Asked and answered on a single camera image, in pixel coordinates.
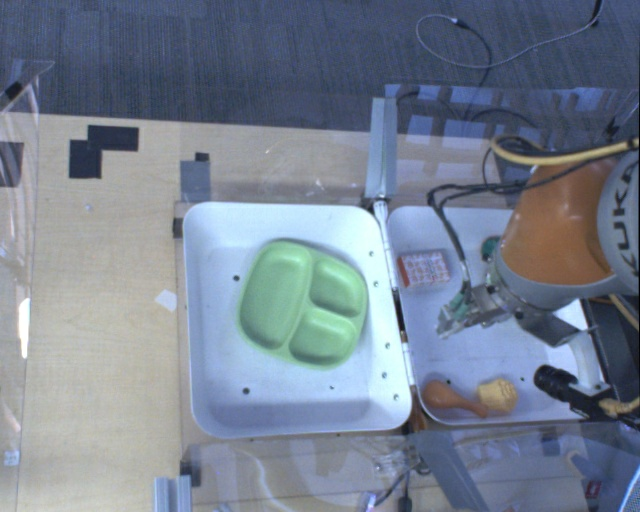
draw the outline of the wire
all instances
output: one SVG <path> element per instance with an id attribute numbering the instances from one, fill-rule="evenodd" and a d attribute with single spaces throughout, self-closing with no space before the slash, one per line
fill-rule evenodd
<path id="1" fill-rule="evenodd" d="M 505 141 L 517 141 L 519 143 L 524 143 L 525 145 L 531 145 L 536 149 L 540 149 L 540 151 L 538 154 L 526 154 L 525 152 L 512 151 L 503 146 Z M 515 164 L 529 166 L 563 165 L 585 160 L 600 160 L 608 156 L 638 149 L 638 147 L 640 147 L 638 137 L 633 137 L 632 139 L 624 142 L 607 144 L 597 148 L 570 152 L 552 152 L 544 150 L 544 148 L 541 148 L 532 141 L 524 139 L 523 137 L 514 137 L 512 135 L 500 135 L 491 140 L 491 149 L 497 156 Z"/>
<path id="2" fill-rule="evenodd" d="M 513 60 L 515 60 L 515 59 L 517 59 L 519 57 L 522 57 L 526 53 L 529 53 L 530 51 L 535 50 L 536 48 L 540 48 L 541 46 L 545 46 L 547 44 L 556 43 L 558 41 L 562 41 L 564 39 L 568 39 L 570 37 L 576 36 L 576 35 L 584 32 L 589 27 L 593 26 L 595 23 L 598 22 L 598 20 L 600 18 L 600 14 L 602 13 L 602 9 L 604 8 L 604 3 L 605 2 L 603 0 L 602 3 L 600 4 L 600 8 L 598 9 L 598 12 L 596 12 L 593 15 L 593 17 L 591 18 L 591 20 L 589 21 L 589 23 L 587 23 L 583 27 L 581 27 L 581 28 L 579 28 L 577 30 L 574 30 L 573 32 L 569 32 L 568 34 L 564 34 L 564 35 L 561 35 L 561 36 L 558 36 L 558 37 L 547 39 L 545 41 L 540 41 L 539 43 L 535 43 L 535 44 L 533 44 L 531 46 L 528 46 L 524 50 L 521 50 L 521 51 L 511 55 L 510 57 L 507 57 L 506 59 L 503 59 L 503 60 L 498 61 L 498 62 L 494 62 L 492 64 L 488 64 L 488 65 L 467 64 L 467 63 L 464 63 L 464 62 L 458 62 L 458 61 L 455 61 L 455 60 L 448 59 L 448 58 L 443 57 L 442 55 L 436 53 L 435 51 L 433 51 L 422 40 L 422 37 L 420 36 L 420 25 L 425 20 L 433 19 L 433 18 L 442 18 L 442 19 L 447 19 L 447 20 L 451 21 L 455 25 L 459 25 L 459 24 L 463 23 L 460 20 L 458 20 L 457 18 L 453 18 L 451 16 L 445 16 L 444 14 L 427 14 L 425 16 L 422 16 L 422 18 L 420 18 L 416 22 L 416 37 L 418 38 L 418 42 L 420 43 L 420 46 L 422 46 L 425 50 L 427 50 L 431 55 L 433 55 L 437 59 L 440 59 L 443 62 L 446 62 L 447 64 L 451 64 L 453 66 L 458 66 L 458 67 L 467 68 L 467 69 L 492 69 L 492 68 L 496 68 L 498 66 L 502 66 L 504 64 L 507 64 L 508 62 L 511 62 L 511 61 L 513 61 Z"/>
<path id="3" fill-rule="evenodd" d="M 512 115 L 514 117 L 517 117 L 518 119 L 521 119 L 522 121 L 527 123 L 529 126 L 531 126 L 533 128 L 538 128 L 538 125 L 536 125 L 536 123 L 531 121 L 529 118 L 523 116 L 522 114 L 520 114 L 520 113 L 518 113 L 518 112 L 516 112 L 514 110 L 509 110 L 508 108 L 504 108 L 504 107 L 493 107 L 493 108 L 488 108 L 486 110 L 481 110 L 477 114 L 474 114 L 473 116 L 471 116 L 471 119 L 469 119 L 469 121 L 475 121 L 480 116 L 483 116 L 485 114 L 490 114 L 491 112 L 504 112 L 505 114 L 510 114 L 510 115 Z"/>
<path id="4" fill-rule="evenodd" d="M 413 503 L 409 498 L 409 479 L 411 478 L 411 471 L 407 471 L 406 478 L 404 480 L 404 495 L 398 500 L 398 512 L 411 512 Z"/>
<path id="5" fill-rule="evenodd" d="M 464 249 L 462 248 L 462 244 L 460 243 L 460 239 L 458 238 L 458 234 L 456 233 L 456 230 L 453 228 L 453 226 L 451 225 L 451 223 L 449 222 L 449 220 L 447 219 L 444 213 L 444 210 L 443 210 L 444 203 L 438 204 L 436 202 L 436 197 L 435 197 L 437 192 L 440 192 L 441 190 L 451 189 L 451 188 L 458 189 L 458 188 L 464 188 L 464 187 L 461 185 L 449 184 L 449 185 L 441 185 L 440 187 L 433 188 L 429 192 L 427 192 L 427 204 L 433 208 L 433 211 L 442 222 L 442 225 L 447 231 L 447 234 L 449 235 L 449 239 L 453 244 L 453 248 L 456 251 L 458 260 L 460 261 L 460 266 L 462 268 L 462 287 L 460 288 L 459 293 L 466 296 L 467 292 L 471 289 L 471 273 L 469 271 L 469 266 L 467 265 L 467 257 L 465 256 Z"/>
<path id="6" fill-rule="evenodd" d="M 416 98 L 418 98 L 419 100 L 422 100 L 423 98 L 420 98 L 420 86 L 415 86 L 415 87 L 410 87 L 409 91 L 399 94 L 400 93 L 400 89 L 398 90 L 398 94 L 396 95 L 396 105 L 399 105 L 400 102 L 402 100 L 405 100 L 407 98 L 410 98 L 412 96 L 415 96 Z M 449 105 L 446 101 L 441 100 L 438 97 L 435 98 L 425 98 L 427 100 L 432 100 L 434 99 L 435 101 L 437 101 L 438 103 L 440 103 L 443 107 L 445 107 L 451 114 L 453 114 L 453 117 L 455 117 L 458 121 L 461 121 L 462 118 L 460 117 L 460 114 L 458 114 L 458 112 L 455 111 L 455 109 Z"/>
<path id="7" fill-rule="evenodd" d="M 376 503 L 375 503 L 375 507 L 379 507 L 380 505 L 382 505 L 385 501 L 387 501 L 387 499 L 389 498 L 389 496 L 391 496 L 391 493 L 393 493 L 393 491 L 396 490 L 396 488 L 400 485 L 400 483 L 407 478 L 407 475 L 411 472 L 411 470 L 409 469 L 408 471 L 405 471 L 404 473 L 402 473 L 398 478 L 396 478 L 396 480 L 391 484 L 391 487 L 389 487 L 382 496 L 376 498 Z"/>
<path id="8" fill-rule="evenodd" d="M 611 299 L 613 305 L 618 308 L 618 311 L 620 311 L 620 314 L 627 320 L 627 322 L 629 322 L 636 331 L 640 330 L 638 328 L 638 319 L 633 316 L 633 313 L 629 311 L 629 309 L 622 303 L 620 298 L 614 294 L 609 295 L 609 298 Z"/>
<path id="9" fill-rule="evenodd" d="M 487 149 L 487 152 L 482 157 L 482 183 L 486 187 L 489 186 L 489 182 L 487 181 L 487 160 L 489 160 L 489 155 L 493 152 L 491 146 Z"/>
<path id="10" fill-rule="evenodd" d="M 461 22 L 460 20 L 458 20 L 456 22 L 456 26 L 458 26 L 460 28 L 463 28 L 465 30 L 468 30 L 469 32 L 471 32 L 473 35 L 475 35 L 480 40 L 480 42 L 484 46 L 484 49 L 487 51 L 487 66 L 491 66 L 491 64 L 493 63 L 493 52 L 491 51 L 491 47 L 489 46 L 489 43 L 487 43 L 487 40 L 484 37 L 482 37 L 482 34 L 480 34 L 480 32 L 478 32 L 477 30 L 471 28 L 466 23 Z M 471 101 L 467 105 L 467 108 L 464 111 L 464 114 L 462 115 L 462 119 L 465 119 L 465 120 L 467 119 L 467 116 L 469 115 L 469 111 L 471 110 L 471 106 L 473 105 L 473 103 L 474 103 L 474 101 L 476 99 L 476 96 L 478 95 L 478 91 L 484 85 L 485 81 L 487 80 L 487 77 L 489 76 L 489 72 L 490 71 L 491 71 L 490 67 L 485 68 L 484 73 L 482 74 L 482 78 L 480 79 L 480 82 L 476 86 L 476 91 L 475 91 L 473 97 L 471 98 Z"/>
<path id="11" fill-rule="evenodd" d="M 598 402 L 598 405 L 607 416 L 617 418 L 619 414 L 628 414 L 640 407 L 640 396 L 637 396 L 631 402 L 621 402 L 613 398 L 604 398 Z"/>
<path id="12" fill-rule="evenodd" d="M 625 100 L 622 102 L 622 105 L 624 105 L 627 102 L 627 100 L 633 94 L 634 94 L 633 92 L 629 93 L 627 95 L 627 97 L 625 98 Z M 600 134 L 600 136 L 598 138 L 604 137 L 604 139 L 607 142 L 611 142 L 613 140 L 613 137 L 615 136 L 615 134 L 620 131 L 620 128 L 622 128 L 629 121 L 629 119 L 631 119 L 631 117 L 633 116 L 634 112 L 636 110 L 638 110 L 639 106 L 640 106 L 640 103 L 636 102 L 636 104 L 633 106 L 633 108 L 617 124 L 616 124 L 616 121 L 617 121 L 618 114 L 616 113 L 616 115 L 614 115 L 611 118 L 611 121 L 609 121 L 609 124 L 607 124 L 607 126 L 605 127 L 605 129 L 602 131 L 602 133 Z"/>

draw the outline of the small box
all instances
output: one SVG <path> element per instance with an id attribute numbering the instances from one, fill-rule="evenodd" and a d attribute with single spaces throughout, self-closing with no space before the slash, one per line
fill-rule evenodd
<path id="1" fill-rule="evenodd" d="M 404 254 L 398 257 L 398 270 L 405 288 L 447 283 L 451 272 L 442 251 Z"/>

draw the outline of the clear plastic panel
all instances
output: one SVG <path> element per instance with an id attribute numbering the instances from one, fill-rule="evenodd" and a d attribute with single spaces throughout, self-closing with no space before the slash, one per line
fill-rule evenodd
<path id="1" fill-rule="evenodd" d="M 192 446 L 194 510 L 618 510 L 640 438 L 613 423 Z"/>
<path id="2" fill-rule="evenodd" d="M 38 179 L 38 77 L 49 62 L 15 60 L 0 94 L 0 505 L 15 508 Z"/>
<path id="3" fill-rule="evenodd" d="M 388 85 L 398 106 L 397 193 L 390 207 L 424 204 L 443 183 L 482 182 L 492 137 L 518 134 L 556 149 L 622 140 L 637 126 L 638 90 L 477 89 Z M 369 132 L 185 125 L 182 158 L 211 158 L 217 201 L 358 204 L 367 174 Z M 489 158 L 489 181 L 527 176 L 528 168 Z M 513 198 L 481 194 L 458 206 L 510 207 Z"/>

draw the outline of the yellow cable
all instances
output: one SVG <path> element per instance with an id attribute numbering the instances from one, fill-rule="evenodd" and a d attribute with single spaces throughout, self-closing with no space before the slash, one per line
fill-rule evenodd
<path id="1" fill-rule="evenodd" d="M 638 329 L 638 319 L 635 318 L 633 316 L 633 314 L 631 313 L 631 311 L 629 311 L 625 307 L 625 305 L 622 303 L 622 301 L 620 301 L 620 299 L 617 297 L 617 295 L 611 294 L 611 295 L 609 295 L 609 298 L 611 299 L 611 302 L 613 302 L 613 305 L 618 308 L 618 311 L 620 311 L 622 316 L 627 319 L 627 321 L 633 326 L 633 328 L 636 331 L 640 330 L 640 329 Z"/>
<path id="2" fill-rule="evenodd" d="M 637 396 L 635 400 L 631 402 L 621 402 L 613 398 L 604 398 L 598 402 L 598 405 L 607 416 L 617 418 L 618 414 L 626 414 L 640 407 L 640 396 Z"/>
<path id="3" fill-rule="evenodd" d="M 604 158 L 606 156 L 616 155 L 625 151 L 638 149 L 640 147 L 640 141 L 638 137 L 634 137 L 629 141 L 617 142 L 608 146 L 601 146 L 598 148 L 587 149 L 584 151 L 577 151 L 575 153 L 566 153 L 562 155 L 539 155 L 539 156 L 527 156 L 520 153 L 514 153 L 507 149 L 504 149 L 500 143 L 506 139 L 512 138 L 510 135 L 499 135 L 491 140 L 491 149 L 500 158 L 513 162 L 514 164 L 522 165 L 564 165 L 582 162 L 585 160 L 592 160 L 594 158 Z M 540 147 L 534 142 L 526 141 L 534 147 Z"/>

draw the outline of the green plastic food container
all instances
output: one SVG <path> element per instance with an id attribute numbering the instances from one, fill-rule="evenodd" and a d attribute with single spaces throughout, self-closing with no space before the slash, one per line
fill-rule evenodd
<path id="1" fill-rule="evenodd" d="M 238 307 L 255 348 L 330 369 L 353 353 L 367 312 L 367 287 L 351 265 L 305 245 L 276 241 L 256 256 Z"/>

